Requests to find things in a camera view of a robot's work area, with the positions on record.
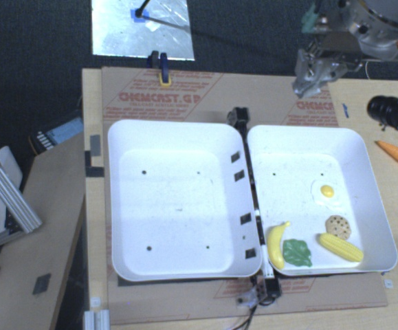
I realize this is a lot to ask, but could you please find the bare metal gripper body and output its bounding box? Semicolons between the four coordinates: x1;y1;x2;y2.
316;0;398;67

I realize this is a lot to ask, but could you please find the orange carrot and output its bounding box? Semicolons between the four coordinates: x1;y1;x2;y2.
375;140;398;170

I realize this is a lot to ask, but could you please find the white plastic tray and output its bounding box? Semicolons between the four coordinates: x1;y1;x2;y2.
107;118;264;283
246;124;398;277

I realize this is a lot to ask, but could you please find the white and yellow fried egg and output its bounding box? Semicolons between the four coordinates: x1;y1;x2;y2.
309;179;344;210

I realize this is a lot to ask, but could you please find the thin black and white rod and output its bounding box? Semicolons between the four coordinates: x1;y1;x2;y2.
240;122;274;278

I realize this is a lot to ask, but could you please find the brown cardboard board red print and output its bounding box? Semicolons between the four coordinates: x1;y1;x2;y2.
101;66;390;326

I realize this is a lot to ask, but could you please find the brown chocolate chip biscuit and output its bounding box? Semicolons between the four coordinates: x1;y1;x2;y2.
324;214;353;241

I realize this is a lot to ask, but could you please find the yellow banana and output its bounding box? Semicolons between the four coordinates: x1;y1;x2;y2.
266;221;291;271

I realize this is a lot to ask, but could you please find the yellow corn cob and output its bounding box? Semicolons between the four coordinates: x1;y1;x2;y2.
318;232;365;263

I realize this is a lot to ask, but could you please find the green lettuce leaf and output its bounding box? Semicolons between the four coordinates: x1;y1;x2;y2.
282;239;313;269

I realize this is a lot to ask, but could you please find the black cylinder on white bracket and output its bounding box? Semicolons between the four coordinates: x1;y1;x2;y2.
366;45;398;137

